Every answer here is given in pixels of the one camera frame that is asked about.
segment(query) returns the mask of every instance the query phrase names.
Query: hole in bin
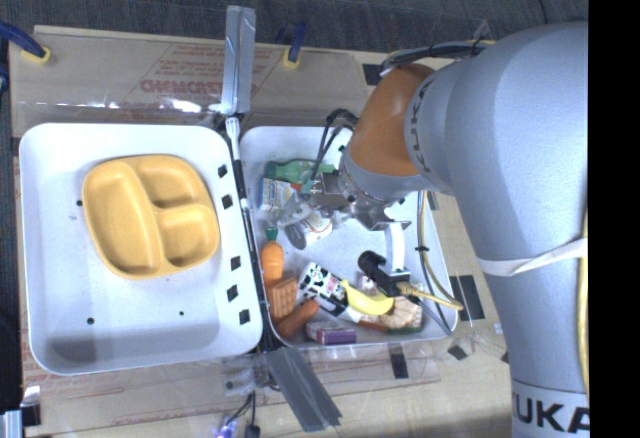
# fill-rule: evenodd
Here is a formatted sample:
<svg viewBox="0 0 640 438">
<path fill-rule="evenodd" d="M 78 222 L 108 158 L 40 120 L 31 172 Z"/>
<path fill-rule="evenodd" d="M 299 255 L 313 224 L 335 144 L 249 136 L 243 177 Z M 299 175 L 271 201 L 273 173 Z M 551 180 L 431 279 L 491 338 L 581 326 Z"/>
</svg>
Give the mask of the hole in bin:
<svg viewBox="0 0 640 438">
<path fill-rule="evenodd" d="M 246 324 L 251 320 L 249 317 L 249 310 L 243 310 L 240 312 L 240 324 Z"/>
<path fill-rule="evenodd" d="M 238 286 L 234 285 L 230 289 L 227 289 L 227 299 L 231 303 L 238 296 Z"/>
</svg>

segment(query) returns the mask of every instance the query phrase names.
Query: white strap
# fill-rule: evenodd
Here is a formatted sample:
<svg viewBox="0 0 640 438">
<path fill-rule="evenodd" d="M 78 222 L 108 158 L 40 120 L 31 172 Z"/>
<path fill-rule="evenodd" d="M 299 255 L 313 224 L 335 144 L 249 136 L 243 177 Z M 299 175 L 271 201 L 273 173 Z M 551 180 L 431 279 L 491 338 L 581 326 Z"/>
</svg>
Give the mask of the white strap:
<svg viewBox="0 0 640 438">
<path fill-rule="evenodd" d="M 478 264 L 486 274 L 495 276 L 513 276 L 546 266 L 568 260 L 571 258 L 586 257 L 589 253 L 588 237 L 582 237 L 568 244 L 559 246 L 536 258 L 524 258 L 518 260 L 482 260 L 478 258 Z"/>
</svg>

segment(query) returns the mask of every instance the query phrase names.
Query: carrot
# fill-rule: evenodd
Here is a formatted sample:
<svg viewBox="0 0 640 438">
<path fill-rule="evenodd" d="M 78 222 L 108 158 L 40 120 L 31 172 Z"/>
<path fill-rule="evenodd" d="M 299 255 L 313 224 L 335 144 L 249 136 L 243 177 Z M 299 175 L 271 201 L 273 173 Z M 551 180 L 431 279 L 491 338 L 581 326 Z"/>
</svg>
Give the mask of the carrot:
<svg viewBox="0 0 640 438">
<path fill-rule="evenodd" d="M 284 269 L 284 249 L 276 242 L 277 228 L 267 228 L 267 244 L 260 252 L 260 264 L 262 265 L 262 279 L 267 289 L 273 287 L 282 280 Z"/>
<path fill-rule="evenodd" d="M 307 299 L 289 316 L 280 321 L 276 326 L 276 331 L 282 338 L 291 338 L 297 330 L 309 322 L 319 309 L 320 304 L 315 299 Z"/>
</svg>

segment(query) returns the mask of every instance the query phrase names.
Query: yellow plate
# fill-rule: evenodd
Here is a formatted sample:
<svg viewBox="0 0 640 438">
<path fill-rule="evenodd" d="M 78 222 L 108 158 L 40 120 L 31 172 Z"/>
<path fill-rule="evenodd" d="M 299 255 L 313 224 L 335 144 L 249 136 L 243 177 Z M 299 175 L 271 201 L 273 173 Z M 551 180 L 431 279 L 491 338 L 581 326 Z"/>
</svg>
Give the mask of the yellow plate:
<svg viewBox="0 0 640 438">
<path fill-rule="evenodd" d="M 98 254 L 125 278 L 183 271 L 220 245 L 207 187 L 179 157 L 140 155 L 99 164 L 84 179 L 82 199 Z"/>
</svg>

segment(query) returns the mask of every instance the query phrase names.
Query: white label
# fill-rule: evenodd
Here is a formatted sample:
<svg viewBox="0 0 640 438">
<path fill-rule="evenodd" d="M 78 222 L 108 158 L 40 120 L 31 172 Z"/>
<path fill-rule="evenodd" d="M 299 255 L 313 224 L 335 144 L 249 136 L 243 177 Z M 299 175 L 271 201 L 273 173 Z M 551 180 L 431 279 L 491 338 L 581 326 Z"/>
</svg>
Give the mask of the white label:
<svg viewBox="0 0 640 438">
<path fill-rule="evenodd" d="M 591 436 L 586 394 L 511 383 L 513 427 L 531 438 Z"/>
</svg>

